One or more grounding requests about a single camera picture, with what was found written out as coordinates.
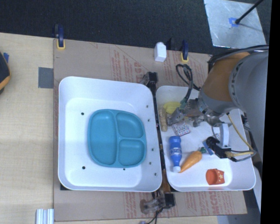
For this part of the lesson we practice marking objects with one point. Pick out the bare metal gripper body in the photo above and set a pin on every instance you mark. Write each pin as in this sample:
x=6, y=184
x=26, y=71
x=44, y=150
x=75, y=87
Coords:
x=196, y=111

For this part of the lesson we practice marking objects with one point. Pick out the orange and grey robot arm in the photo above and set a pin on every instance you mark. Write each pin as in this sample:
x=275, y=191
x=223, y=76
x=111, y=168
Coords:
x=225, y=85

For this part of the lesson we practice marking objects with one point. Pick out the brown cardboard board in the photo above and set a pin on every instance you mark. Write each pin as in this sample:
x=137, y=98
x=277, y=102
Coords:
x=98, y=60

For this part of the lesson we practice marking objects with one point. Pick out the black cylinder on white bracket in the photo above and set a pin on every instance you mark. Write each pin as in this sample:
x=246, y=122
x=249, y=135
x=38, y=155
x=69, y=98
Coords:
x=224, y=137

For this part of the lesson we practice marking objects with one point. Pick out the blue divided plate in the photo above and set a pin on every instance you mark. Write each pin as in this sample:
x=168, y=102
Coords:
x=106, y=137

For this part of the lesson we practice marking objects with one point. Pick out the orange cup with yellow star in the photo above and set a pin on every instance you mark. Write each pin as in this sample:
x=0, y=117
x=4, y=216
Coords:
x=215, y=177

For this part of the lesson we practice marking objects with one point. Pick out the white plastic tray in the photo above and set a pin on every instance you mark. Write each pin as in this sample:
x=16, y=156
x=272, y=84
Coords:
x=74, y=152
x=239, y=175

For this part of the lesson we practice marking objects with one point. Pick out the small white bottle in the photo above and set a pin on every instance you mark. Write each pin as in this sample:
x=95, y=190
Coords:
x=160, y=51

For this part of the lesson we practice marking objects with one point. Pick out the blue bottle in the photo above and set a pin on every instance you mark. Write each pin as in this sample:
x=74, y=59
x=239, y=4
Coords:
x=174, y=150

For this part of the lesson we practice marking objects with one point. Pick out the white printed packet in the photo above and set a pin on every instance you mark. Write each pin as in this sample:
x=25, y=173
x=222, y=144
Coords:
x=181, y=130

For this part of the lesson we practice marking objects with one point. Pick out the orange carrot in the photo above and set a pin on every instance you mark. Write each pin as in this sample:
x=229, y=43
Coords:
x=192, y=160

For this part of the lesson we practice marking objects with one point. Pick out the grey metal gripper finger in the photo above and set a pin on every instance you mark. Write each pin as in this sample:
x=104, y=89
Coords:
x=197, y=122
x=176, y=117

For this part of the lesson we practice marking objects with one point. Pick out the yellow corn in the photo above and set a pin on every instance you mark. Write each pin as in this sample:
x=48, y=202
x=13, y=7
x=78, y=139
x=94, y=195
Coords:
x=169, y=106

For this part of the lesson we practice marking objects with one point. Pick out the beige lumpy toy food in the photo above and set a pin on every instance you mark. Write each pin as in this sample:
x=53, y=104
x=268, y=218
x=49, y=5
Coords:
x=163, y=123

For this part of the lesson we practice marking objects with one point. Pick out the blue block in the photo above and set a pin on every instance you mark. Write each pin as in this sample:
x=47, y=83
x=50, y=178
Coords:
x=208, y=149

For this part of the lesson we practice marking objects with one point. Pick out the black block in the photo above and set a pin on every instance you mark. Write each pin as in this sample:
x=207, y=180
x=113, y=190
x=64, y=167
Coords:
x=170, y=199
x=153, y=77

